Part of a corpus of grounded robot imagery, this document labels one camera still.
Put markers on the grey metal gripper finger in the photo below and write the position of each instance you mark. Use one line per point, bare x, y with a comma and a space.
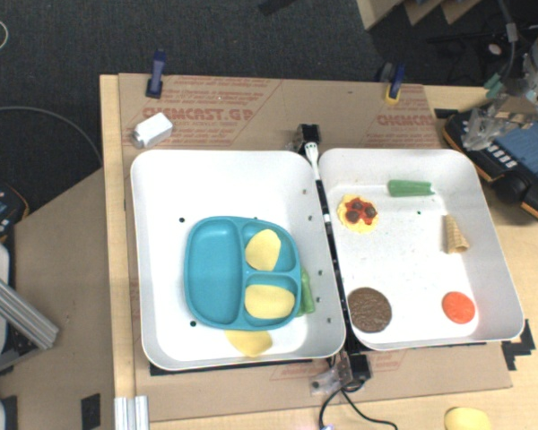
510, 122
476, 129

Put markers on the light green toy vegetable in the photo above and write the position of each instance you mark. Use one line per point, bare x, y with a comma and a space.
308, 296

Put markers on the green toy okra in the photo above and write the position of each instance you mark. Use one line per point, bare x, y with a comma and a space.
408, 188

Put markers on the small white carton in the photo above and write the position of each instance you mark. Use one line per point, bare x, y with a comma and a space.
152, 130

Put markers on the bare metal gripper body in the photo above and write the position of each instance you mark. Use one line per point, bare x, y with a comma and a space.
536, 96

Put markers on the white plastic tray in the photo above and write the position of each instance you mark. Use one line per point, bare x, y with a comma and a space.
408, 267
233, 182

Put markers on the tan ice cream cone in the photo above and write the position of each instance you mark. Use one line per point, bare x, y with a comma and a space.
454, 238

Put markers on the brown round biscuit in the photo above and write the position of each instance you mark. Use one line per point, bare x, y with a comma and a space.
369, 310

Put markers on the yellow potato slice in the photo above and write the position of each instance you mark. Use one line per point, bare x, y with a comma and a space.
269, 302
262, 250
250, 344

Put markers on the thin black and white rod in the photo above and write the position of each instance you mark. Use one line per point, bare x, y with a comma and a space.
331, 240

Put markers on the orange round slice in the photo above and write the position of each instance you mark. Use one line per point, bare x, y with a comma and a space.
458, 307

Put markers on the round toy pizza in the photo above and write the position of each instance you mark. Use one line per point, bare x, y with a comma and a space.
358, 215

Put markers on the brown cardboard board red print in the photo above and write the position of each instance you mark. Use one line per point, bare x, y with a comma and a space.
260, 105

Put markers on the yellow toy lemon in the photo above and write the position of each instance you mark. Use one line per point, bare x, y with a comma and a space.
467, 419

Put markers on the blue divided plate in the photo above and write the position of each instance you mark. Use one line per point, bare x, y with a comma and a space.
213, 271

